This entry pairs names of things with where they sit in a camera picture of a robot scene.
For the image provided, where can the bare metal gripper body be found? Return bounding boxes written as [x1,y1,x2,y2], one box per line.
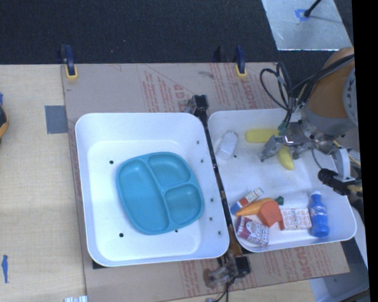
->
[282,119,337,158]

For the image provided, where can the yellow banana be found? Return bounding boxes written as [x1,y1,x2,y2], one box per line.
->
[277,144,296,172]

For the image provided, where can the white plastic tray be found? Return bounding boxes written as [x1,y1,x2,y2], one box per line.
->
[206,102,359,256]
[74,104,232,270]

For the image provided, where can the white plastic bottle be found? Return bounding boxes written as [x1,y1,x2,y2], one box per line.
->
[214,129,241,162]

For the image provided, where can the thin black and white rod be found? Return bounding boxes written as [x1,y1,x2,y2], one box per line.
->
[201,111,240,259]

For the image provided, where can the white red blue small carton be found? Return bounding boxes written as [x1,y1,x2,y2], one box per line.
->
[228,187,266,216]

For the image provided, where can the orange carrot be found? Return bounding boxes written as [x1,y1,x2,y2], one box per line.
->
[233,196,286,219]

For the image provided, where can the blue bottle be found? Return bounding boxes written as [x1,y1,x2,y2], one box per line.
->
[307,189,331,240]

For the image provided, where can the orange wedge slice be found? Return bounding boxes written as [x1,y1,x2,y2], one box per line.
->
[258,199,286,233]

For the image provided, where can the red and white carton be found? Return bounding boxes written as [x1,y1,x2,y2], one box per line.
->
[233,214,272,249]

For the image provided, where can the blue divided plate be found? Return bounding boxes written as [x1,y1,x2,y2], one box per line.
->
[113,149,207,238]

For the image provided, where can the brown cardboard board red print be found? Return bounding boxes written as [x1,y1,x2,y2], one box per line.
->
[60,48,353,302]

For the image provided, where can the black cylinder on white bracket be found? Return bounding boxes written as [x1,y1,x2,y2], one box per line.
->
[316,146,360,198]

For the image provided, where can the black block with thin wires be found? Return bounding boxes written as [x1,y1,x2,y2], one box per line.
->
[184,94,210,117]
[203,254,252,288]

